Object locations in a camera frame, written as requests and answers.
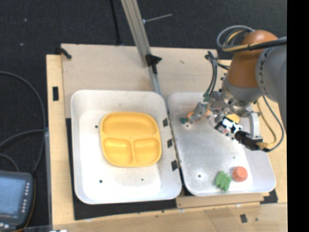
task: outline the electronic device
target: electronic device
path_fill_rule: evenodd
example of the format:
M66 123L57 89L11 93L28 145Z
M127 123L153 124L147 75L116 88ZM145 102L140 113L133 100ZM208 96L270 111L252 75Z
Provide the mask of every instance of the electronic device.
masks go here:
M25 227L34 202L34 181L29 173L0 170L0 232Z

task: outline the yellow plate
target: yellow plate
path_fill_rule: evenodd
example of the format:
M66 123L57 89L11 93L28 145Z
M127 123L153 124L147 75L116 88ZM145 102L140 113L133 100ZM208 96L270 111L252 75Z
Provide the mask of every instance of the yellow plate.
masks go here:
M151 116L136 112L107 114L100 125L105 159L118 167L155 164L162 154L159 127Z

